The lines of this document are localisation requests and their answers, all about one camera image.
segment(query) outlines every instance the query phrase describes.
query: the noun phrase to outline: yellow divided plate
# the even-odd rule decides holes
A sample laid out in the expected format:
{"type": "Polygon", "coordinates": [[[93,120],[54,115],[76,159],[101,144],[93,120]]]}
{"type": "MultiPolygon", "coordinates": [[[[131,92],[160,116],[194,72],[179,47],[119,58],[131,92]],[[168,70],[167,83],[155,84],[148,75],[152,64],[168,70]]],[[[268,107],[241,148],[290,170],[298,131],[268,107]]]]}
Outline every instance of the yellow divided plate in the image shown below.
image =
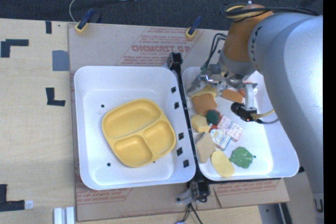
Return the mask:
{"type": "Polygon", "coordinates": [[[140,167],[163,157],[176,144],[175,132],[156,103],[136,99],[105,114],[102,131],[117,158],[140,167]]]}

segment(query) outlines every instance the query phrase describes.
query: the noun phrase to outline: yellow oval toy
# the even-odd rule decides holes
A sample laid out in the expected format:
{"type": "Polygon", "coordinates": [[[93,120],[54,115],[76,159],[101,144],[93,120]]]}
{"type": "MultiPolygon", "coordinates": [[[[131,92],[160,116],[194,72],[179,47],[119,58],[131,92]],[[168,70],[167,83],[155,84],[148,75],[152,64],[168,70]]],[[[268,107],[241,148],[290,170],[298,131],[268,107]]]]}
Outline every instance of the yellow oval toy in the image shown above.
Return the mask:
{"type": "Polygon", "coordinates": [[[129,167],[151,163],[176,144],[169,120],[149,99],[136,99],[110,110],[101,127],[112,151],[129,167]]]}
{"type": "Polygon", "coordinates": [[[215,151],[211,155],[211,163],[217,173],[219,173],[222,177],[230,177],[235,172],[235,168],[232,163],[222,151],[215,151]]]}

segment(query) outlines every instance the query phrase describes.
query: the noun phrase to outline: blue clamp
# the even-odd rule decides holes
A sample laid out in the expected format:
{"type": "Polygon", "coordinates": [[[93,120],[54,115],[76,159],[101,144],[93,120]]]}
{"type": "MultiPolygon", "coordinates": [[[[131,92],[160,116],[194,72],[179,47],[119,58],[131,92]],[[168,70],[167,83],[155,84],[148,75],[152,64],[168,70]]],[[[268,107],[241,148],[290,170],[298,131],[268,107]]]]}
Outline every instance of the blue clamp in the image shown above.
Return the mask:
{"type": "Polygon", "coordinates": [[[75,26],[75,30],[78,32],[78,33],[82,33],[85,28],[88,26],[88,22],[90,20],[90,18],[92,17],[92,15],[94,14],[94,9],[91,8],[89,9],[85,15],[83,16],[83,19],[81,21],[79,21],[79,23],[75,26]]]}
{"type": "Polygon", "coordinates": [[[196,21],[192,24],[192,26],[187,29],[187,31],[185,32],[185,36],[187,37],[187,39],[192,39],[195,36],[196,28],[201,23],[201,20],[202,20],[202,17],[198,16],[196,21]]]}

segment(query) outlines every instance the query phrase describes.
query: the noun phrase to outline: white tray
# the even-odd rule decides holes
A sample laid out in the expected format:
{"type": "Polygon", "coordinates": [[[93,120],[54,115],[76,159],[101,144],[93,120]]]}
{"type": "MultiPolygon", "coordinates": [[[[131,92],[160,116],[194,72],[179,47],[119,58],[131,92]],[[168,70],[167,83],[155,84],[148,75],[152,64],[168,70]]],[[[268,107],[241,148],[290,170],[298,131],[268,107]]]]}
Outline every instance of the white tray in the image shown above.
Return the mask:
{"type": "MultiPolygon", "coordinates": [[[[187,97],[187,106],[189,116],[196,114],[191,98],[188,98],[187,89],[200,73],[199,67],[187,68],[182,74],[182,80],[187,97]]],[[[249,81],[258,83],[258,91],[255,95],[255,107],[258,113],[266,113],[272,109],[268,94],[265,89],[263,76],[255,72],[249,81]]],[[[232,181],[232,180],[250,180],[250,179],[266,179],[266,178],[283,178],[295,175],[299,169],[299,161],[291,142],[289,141],[280,122],[274,124],[259,124],[256,122],[245,122],[236,116],[230,109],[232,101],[222,97],[216,97],[215,101],[218,105],[217,110],[222,115],[228,117],[236,124],[244,128],[243,133],[238,142],[230,141],[224,154],[230,158],[234,149],[239,146],[249,150],[255,158],[249,168],[240,168],[234,164],[235,172],[232,177],[221,177],[213,168],[210,159],[205,163],[199,163],[202,174],[213,181],[232,181]]],[[[265,121],[276,119],[275,113],[265,118],[265,121]]],[[[201,135],[193,130],[194,139],[198,139],[201,135]]]]}
{"type": "Polygon", "coordinates": [[[77,70],[74,84],[80,176],[86,186],[103,190],[192,179],[196,166],[172,71],[164,67],[86,66],[77,70]],[[175,131],[176,146],[154,163],[129,168],[110,149],[101,121],[109,110],[138,98],[150,99],[163,110],[175,131]]]}

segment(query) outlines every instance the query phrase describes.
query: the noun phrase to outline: wooden tabletop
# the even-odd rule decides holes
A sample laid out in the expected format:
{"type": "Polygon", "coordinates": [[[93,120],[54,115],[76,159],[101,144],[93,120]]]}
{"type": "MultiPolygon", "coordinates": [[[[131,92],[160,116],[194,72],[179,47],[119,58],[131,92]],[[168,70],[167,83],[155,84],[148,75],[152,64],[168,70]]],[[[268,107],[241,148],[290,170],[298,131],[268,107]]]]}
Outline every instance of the wooden tabletop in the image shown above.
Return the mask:
{"type": "MultiPolygon", "coordinates": [[[[0,184],[8,201],[31,200],[33,209],[0,212],[0,223],[52,223],[53,209],[75,207],[70,74],[53,71],[52,52],[68,50],[67,22],[0,19],[0,41],[11,45],[0,58],[0,184]],[[55,89],[47,105],[46,88],[55,89]]],[[[184,213],[120,218],[85,223],[176,223],[184,213]]],[[[262,223],[258,206],[203,210],[203,223],[262,223]]],[[[198,223],[190,214],[185,223],[198,223]]]]}

